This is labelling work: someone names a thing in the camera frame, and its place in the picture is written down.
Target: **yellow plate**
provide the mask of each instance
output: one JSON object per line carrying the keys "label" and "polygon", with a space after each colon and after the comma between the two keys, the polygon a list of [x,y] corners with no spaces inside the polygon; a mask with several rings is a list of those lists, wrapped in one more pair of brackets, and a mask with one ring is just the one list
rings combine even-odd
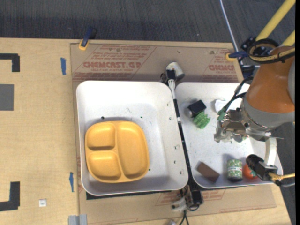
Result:
{"label": "yellow plate", "polygon": [[149,169],[145,134],[129,121],[92,125],[85,135],[85,156],[90,174],[100,182],[135,181]]}

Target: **wooden table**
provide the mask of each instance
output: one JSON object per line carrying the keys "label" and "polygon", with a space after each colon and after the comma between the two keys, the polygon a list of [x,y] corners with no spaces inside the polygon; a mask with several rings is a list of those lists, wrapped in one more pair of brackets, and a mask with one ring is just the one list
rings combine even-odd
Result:
{"label": "wooden table", "polygon": [[[21,183],[21,205],[18,210],[1,211],[1,224],[68,224],[69,215],[80,214],[70,70],[70,44],[78,42],[0,38],[0,53],[17,53],[21,58],[20,72],[12,72],[11,61],[0,60],[0,84],[14,84],[15,98],[13,111],[0,111],[0,202],[9,200],[10,182]],[[118,44],[120,41],[94,43]],[[62,75],[61,58],[66,59],[66,75]],[[74,192],[69,182],[70,173],[74,174]],[[193,225],[290,224],[279,187],[271,185],[271,190],[275,208],[192,216],[189,222]],[[40,199],[47,199],[46,207],[39,207]],[[135,224],[165,225],[168,221]]]}

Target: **green can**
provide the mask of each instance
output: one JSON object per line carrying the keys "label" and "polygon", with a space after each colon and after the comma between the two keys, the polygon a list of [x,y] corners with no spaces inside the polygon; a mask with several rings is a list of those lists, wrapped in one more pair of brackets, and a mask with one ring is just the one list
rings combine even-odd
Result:
{"label": "green can", "polygon": [[243,180],[241,160],[230,159],[227,161],[227,179],[231,182]]}

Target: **white plastic tray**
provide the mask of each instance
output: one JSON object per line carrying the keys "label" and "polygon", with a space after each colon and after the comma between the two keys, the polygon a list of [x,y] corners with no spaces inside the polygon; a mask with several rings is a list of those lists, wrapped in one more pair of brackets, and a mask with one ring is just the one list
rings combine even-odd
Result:
{"label": "white plastic tray", "polygon": [[[86,81],[76,90],[82,185],[96,196],[177,190],[188,182],[188,172],[170,89],[159,82]],[[98,122],[127,120],[143,129],[150,170],[140,180],[103,183],[88,172],[84,136]]]}
{"label": "white plastic tray", "polygon": [[[241,182],[227,180],[226,162],[228,159],[240,159],[244,165],[246,157],[250,154],[256,154],[264,159],[266,149],[265,142],[258,142],[251,138],[243,142],[233,141],[232,143],[214,141],[218,117],[214,108],[215,100],[230,100],[237,85],[237,83],[183,82],[176,87],[176,98],[192,174],[194,180],[203,188],[227,188],[270,183],[259,178],[254,180],[244,178]],[[249,85],[245,84],[241,92],[247,91],[248,87]],[[193,119],[184,114],[185,108],[198,100],[202,100],[207,106],[205,113],[210,117],[210,122],[204,129],[197,128]],[[240,102],[241,99],[236,100],[235,107],[231,107],[231,109],[239,107]],[[204,162],[220,174],[216,183],[207,180],[196,170],[200,162]],[[278,167],[278,174],[283,174],[278,155],[276,155],[275,165]]]}

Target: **yellow pole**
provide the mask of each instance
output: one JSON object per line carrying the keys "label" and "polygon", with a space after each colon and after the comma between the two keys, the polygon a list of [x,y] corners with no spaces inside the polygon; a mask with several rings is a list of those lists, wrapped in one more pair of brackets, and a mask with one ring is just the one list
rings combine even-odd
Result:
{"label": "yellow pole", "polygon": [[296,30],[294,30],[282,44],[285,46],[293,46],[295,43],[295,39],[296,39]]}
{"label": "yellow pole", "polygon": [[267,23],[261,33],[256,37],[256,41],[267,38],[271,32],[276,28],[284,16],[290,11],[294,6],[296,0],[285,0],[278,11],[273,15],[271,20]]}

